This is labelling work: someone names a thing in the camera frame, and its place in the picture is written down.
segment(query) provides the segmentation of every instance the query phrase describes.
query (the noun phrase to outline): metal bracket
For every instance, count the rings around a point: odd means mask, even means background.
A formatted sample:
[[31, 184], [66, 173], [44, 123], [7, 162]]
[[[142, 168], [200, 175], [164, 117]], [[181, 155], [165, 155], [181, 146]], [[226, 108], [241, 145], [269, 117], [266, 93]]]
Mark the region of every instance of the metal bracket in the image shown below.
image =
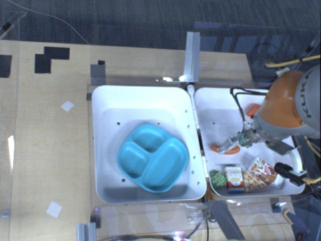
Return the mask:
[[201, 37], [199, 32], [187, 32], [184, 74], [181, 82], [198, 82], [200, 74]]
[[78, 224], [77, 241], [96, 241], [96, 223]]

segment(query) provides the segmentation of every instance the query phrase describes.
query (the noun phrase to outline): white strip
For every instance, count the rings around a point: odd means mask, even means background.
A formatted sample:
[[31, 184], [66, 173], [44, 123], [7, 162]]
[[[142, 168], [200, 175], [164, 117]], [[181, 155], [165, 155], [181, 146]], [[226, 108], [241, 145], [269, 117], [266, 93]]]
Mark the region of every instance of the white strip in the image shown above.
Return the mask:
[[54, 201], [52, 201], [50, 203], [46, 213], [49, 214], [52, 217], [58, 218], [61, 209], [62, 209], [62, 206], [60, 206], [59, 204], [57, 204]]
[[72, 108], [72, 107], [74, 107], [75, 105], [72, 103], [72, 102], [70, 102], [70, 101], [67, 101], [67, 102], [65, 102], [62, 106], [61, 106], [61, 108], [63, 109], [63, 110], [65, 110], [65, 111], [70, 111], [70, 109]]

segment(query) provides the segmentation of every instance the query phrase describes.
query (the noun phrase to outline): small box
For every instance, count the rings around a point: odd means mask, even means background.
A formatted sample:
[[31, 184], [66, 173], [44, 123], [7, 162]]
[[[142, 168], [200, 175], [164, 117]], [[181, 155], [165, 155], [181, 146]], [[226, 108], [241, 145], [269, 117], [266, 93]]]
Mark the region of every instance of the small box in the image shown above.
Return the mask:
[[243, 194], [245, 192], [241, 167], [225, 167], [227, 191], [230, 194]]

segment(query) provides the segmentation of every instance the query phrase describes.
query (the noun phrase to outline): white wire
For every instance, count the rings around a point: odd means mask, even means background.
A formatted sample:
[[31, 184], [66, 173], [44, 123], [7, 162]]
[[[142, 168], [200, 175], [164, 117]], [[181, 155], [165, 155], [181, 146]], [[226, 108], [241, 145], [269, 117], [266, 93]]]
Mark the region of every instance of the white wire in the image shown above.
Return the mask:
[[29, 8], [23, 7], [23, 6], [19, 5], [19, 4], [16, 4], [14, 1], [11, 1], [11, 0], [7, 0], [7, 1], [10, 2], [10, 3], [12, 3], [12, 4], [14, 4], [15, 6], [18, 6], [18, 7], [22, 8], [22, 9], [24, 9], [24, 10], [27, 10], [27, 11], [30, 11], [30, 12], [33, 12], [33, 13], [36, 13], [36, 14], [40, 14], [40, 15], [52, 17], [52, 18], [54, 18], [54, 19], [57, 19], [57, 20], [65, 23], [65, 24], [66, 24], [68, 27], [70, 27], [74, 32], [76, 32], [77, 35], [78, 35], [79, 37], [81, 37], [83, 41], [86, 42], [86, 44], [90, 45], [89, 42], [88, 42], [78, 31], [76, 31], [76, 29], [75, 29], [73, 26], [71, 26], [68, 22], [64, 21], [63, 19], [58, 18], [58, 17], [53, 16], [53, 15], [41, 13], [41, 12], [34, 11], [34, 10], [32, 10], [32, 9], [29, 9]]

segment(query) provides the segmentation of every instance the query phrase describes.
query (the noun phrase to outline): blue plate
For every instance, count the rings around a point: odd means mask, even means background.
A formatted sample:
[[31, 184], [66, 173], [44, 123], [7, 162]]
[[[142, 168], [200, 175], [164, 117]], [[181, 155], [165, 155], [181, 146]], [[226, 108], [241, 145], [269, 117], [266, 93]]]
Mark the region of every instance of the blue plate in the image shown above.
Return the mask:
[[152, 193], [172, 188], [189, 160], [186, 146], [151, 124], [136, 128], [119, 149], [117, 163], [133, 182]]

